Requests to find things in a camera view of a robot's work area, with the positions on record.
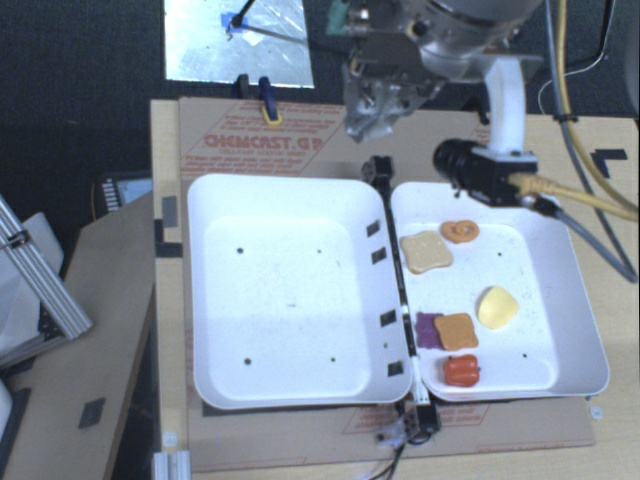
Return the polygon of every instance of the orange-brown square toy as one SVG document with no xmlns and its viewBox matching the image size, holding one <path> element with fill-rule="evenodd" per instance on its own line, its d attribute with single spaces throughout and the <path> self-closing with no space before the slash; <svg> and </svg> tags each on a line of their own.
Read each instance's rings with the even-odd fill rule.
<svg viewBox="0 0 640 480">
<path fill-rule="evenodd" d="M 473 330 L 473 320 L 466 313 L 439 316 L 433 323 L 440 334 L 440 341 L 445 350 L 478 346 L 478 337 Z"/>
</svg>

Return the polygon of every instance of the table surface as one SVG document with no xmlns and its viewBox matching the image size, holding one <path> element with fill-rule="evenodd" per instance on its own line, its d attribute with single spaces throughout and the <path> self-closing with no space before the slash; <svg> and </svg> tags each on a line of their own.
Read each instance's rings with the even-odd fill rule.
<svg viewBox="0 0 640 480">
<path fill-rule="evenodd" d="M 177 102 L 154 102 L 152 135 L 154 141 L 154 198 L 156 218 L 161 217 L 163 194 L 179 194 L 179 152 Z M 588 151 L 623 149 L 626 161 L 609 161 L 611 182 L 632 201 L 638 200 L 638 130 L 628 119 L 583 118 L 577 125 Z M 578 187 L 557 123 L 547 116 L 528 116 L 527 147 L 539 158 L 540 174 L 569 186 Z M 583 223 L 602 241 L 604 233 L 593 211 L 577 203 L 563 201 L 568 213 Z M 638 265 L 638 225 L 611 219 L 613 228 Z M 181 241 L 179 230 L 166 230 L 166 240 Z M 394 478 L 483 479 L 483 478 L 549 478 L 601 479 L 637 478 L 640 471 L 640 371 L 639 371 L 639 308 L 638 286 L 621 278 L 582 240 L 572 235 L 594 317 L 609 361 L 611 378 L 607 389 L 589 402 L 602 412 L 594 419 L 594 447 L 481 454 L 455 457 L 432 457 L 401 460 Z M 181 275 L 179 262 L 164 261 L 163 276 Z M 182 303 L 181 290 L 168 293 L 163 300 L 158 287 L 160 314 Z M 163 320 L 159 324 L 159 347 L 162 350 L 184 350 L 184 333 L 180 318 Z M 186 401 L 184 399 L 184 354 L 160 353 L 160 390 L 163 428 L 178 429 L 175 447 L 167 451 L 186 449 Z M 379 471 L 384 463 L 355 462 L 317 466 L 284 467 L 245 471 L 194 474 L 195 480 L 232 479 L 366 479 Z"/>
</svg>

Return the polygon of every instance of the white tray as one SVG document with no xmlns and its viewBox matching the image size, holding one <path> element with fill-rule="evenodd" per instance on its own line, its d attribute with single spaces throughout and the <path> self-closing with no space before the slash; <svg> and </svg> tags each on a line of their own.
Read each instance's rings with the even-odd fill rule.
<svg viewBox="0 0 640 480">
<path fill-rule="evenodd" d="M 602 391 L 609 368 L 566 228 L 523 209 L 489 208 L 449 185 L 406 183 L 392 197 L 398 239 L 437 230 L 445 221 L 471 219 L 480 235 L 451 244 L 453 265 L 403 272 L 412 318 L 423 313 L 467 313 L 479 346 L 448 352 L 418 349 L 428 389 L 449 401 L 496 400 Z M 491 286 L 502 286 L 520 305 L 505 327 L 485 328 L 477 305 Z M 471 388 L 444 383 L 450 356 L 474 354 L 480 381 Z"/>
<path fill-rule="evenodd" d="M 405 395 L 411 370 L 393 259 L 371 187 L 214 174 L 191 186 L 188 214 L 194 377 L 207 403 Z"/>
</svg>

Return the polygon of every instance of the orange ring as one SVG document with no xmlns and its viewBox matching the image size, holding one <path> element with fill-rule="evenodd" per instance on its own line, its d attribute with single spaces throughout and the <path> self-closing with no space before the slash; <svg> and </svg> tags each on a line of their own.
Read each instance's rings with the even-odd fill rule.
<svg viewBox="0 0 640 480">
<path fill-rule="evenodd" d="M 447 221 L 440 226 L 440 233 L 450 242 L 460 244 L 474 240 L 480 234 L 480 228 L 472 220 Z"/>
</svg>

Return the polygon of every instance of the black floor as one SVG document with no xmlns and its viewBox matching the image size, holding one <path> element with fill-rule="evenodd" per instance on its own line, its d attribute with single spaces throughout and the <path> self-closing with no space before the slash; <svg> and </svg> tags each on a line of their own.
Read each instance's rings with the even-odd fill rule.
<svg viewBox="0 0 640 480">
<path fill-rule="evenodd" d="M 279 90 L 278 97 L 340 103 L 339 69 L 350 43 L 324 37 L 331 0 L 303 1 L 316 88 Z M 604 4 L 569 0 L 570 67 L 597 51 Z M 623 54 L 637 5 L 617 0 L 606 60 L 570 78 L 577 114 L 633 115 Z M 106 172 L 149 169 L 151 99 L 229 95 L 224 85 L 164 79 L 163 19 L 163 0 L 0 0 L 0 193 L 20 218 L 44 211 L 67 251 L 90 222 L 92 183 Z M 515 49 L 544 54 L 544 37 L 538 9 Z M 529 112 L 538 112 L 536 94 L 547 78 L 545 66 L 530 83 Z M 449 86 L 429 107 L 461 109 L 474 96 L 484 98 L 483 89 Z M 548 94 L 544 102 L 550 105 Z M 148 477 L 149 364 L 143 364 L 114 478 Z"/>
</svg>

